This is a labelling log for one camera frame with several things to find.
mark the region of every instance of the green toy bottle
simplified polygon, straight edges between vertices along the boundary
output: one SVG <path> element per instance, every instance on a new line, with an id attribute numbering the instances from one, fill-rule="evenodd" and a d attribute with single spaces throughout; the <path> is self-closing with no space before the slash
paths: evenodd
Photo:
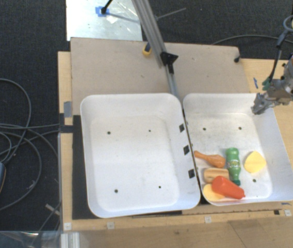
<path id="1" fill-rule="evenodd" d="M 236 185 L 240 185 L 239 173 L 240 173 L 240 160 L 238 157 L 239 151 L 237 148 L 229 148 L 225 151 L 226 154 L 226 166 L 229 171 L 230 180 Z"/>

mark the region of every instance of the yellow toy slice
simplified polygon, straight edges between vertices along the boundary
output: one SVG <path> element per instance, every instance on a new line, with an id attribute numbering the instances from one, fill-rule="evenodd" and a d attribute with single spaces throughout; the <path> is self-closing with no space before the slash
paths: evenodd
<path id="1" fill-rule="evenodd" d="M 267 162 L 260 153 L 254 151 L 246 158 L 244 168 L 250 173 L 260 171 L 266 166 Z"/>
<path id="2" fill-rule="evenodd" d="M 215 193 L 212 190 L 212 184 L 206 184 L 204 186 L 203 194 L 204 194 L 204 197 L 206 197 L 207 200 L 209 200 L 209 201 L 217 201 L 217 200 L 220 200 L 220 199 L 224 198 L 223 195 Z"/>

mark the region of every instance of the empty white tray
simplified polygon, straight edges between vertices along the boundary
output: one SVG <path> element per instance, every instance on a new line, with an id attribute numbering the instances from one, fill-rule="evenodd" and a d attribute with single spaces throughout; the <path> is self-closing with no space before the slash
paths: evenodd
<path id="1" fill-rule="evenodd" d="M 236 147 L 241 161 L 240 181 L 246 197 L 210 201 L 217 206 L 293 200 L 293 171 L 286 153 L 273 109 L 254 115 L 251 106 L 255 94 L 189 94 L 184 110 L 193 150 L 220 154 Z M 258 151 L 267 161 L 265 168 L 250 174 L 244 161 Z M 203 172 L 212 167 L 196 158 L 202 188 Z"/>
<path id="2" fill-rule="evenodd" d="M 179 100 L 94 95 L 80 107 L 90 210 L 101 218 L 193 208 L 200 188 Z"/>

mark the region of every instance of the black floor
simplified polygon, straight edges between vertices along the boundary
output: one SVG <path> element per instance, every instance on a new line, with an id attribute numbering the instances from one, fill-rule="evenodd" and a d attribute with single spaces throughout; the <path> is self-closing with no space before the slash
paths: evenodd
<path id="1" fill-rule="evenodd" d="M 150 0 L 157 16 L 187 8 L 159 20 L 164 41 L 206 44 L 236 35 L 278 36 L 283 31 L 283 20 L 291 14 L 292 1 Z M 224 44 L 237 45 L 243 58 L 272 59 L 275 42 L 250 38 Z M 27 91 L 32 105 L 30 126 L 59 123 L 57 52 L 69 49 L 66 0 L 0 0 L 0 78 L 13 80 Z M 285 44 L 283 58 L 292 51 L 293 45 Z M 28 102 L 23 93 L 0 81 L 0 123 L 25 126 L 27 119 Z M 56 148 L 57 134 L 48 138 Z M 56 156 L 45 142 L 33 143 L 42 158 L 40 181 L 25 199 L 0 211 L 0 230 L 38 230 L 50 214 L 45 205 L 56 207 L 59 203 Z M 6 140 L 0 136 L 0 151 L 6 148 Z M 35 182 L 38 170 L 37 153 L 29 145 L 22 145 L 7 165 L 0 208 L 24 195 Z M 58 217 L 53 216 L 44 229 L 54 229 L 57 222 Z"/>

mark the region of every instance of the black clamp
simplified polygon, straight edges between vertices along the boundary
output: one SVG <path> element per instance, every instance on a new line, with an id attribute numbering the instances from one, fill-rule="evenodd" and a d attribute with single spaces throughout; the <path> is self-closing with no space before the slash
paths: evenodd
<path id="1" fill-rule="evenodd" d="M 162 63 L 165 66 L 168 65 L 169 73 L 174 74 L 173 63 L 176 61 L 178 56 L 168 52 L 162 52 L 160 54 L 160 57 L 161 57 Z"/>

